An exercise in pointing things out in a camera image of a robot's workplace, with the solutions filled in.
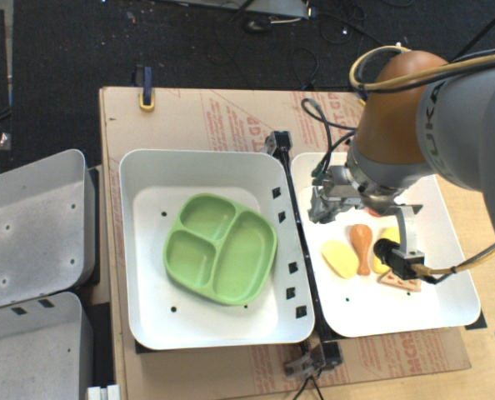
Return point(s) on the thin black rod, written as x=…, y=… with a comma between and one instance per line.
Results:
x=303, y=240

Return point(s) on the pizza slice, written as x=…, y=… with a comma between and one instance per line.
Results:
x=391, y=282

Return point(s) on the white plastic tray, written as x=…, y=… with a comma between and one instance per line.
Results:
x=31, y=231
x=26, y=356
x=397, y=311
x=156, y=319

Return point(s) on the yellow banana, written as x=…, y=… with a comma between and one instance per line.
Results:
x=391, y=235

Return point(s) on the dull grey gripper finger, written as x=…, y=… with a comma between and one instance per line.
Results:
x=340, y=207
x=317, y=208

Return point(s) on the black cylinder on white bracket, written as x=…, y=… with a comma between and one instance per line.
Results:
x=399, y=258

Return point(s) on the green divided plate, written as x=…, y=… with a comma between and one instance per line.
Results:
x=239, y=261

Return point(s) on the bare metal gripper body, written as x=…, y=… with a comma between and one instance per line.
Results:
x=343, y=183

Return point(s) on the pale yellow bread slice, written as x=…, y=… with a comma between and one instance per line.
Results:
x=340, y=260

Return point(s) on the orange chicken drumstick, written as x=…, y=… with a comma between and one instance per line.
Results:
x=361, y=240

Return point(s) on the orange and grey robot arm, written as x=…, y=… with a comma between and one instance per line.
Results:
x=401, y=115

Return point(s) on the brown cardboard board red print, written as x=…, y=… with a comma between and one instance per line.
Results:
x=231, y=115

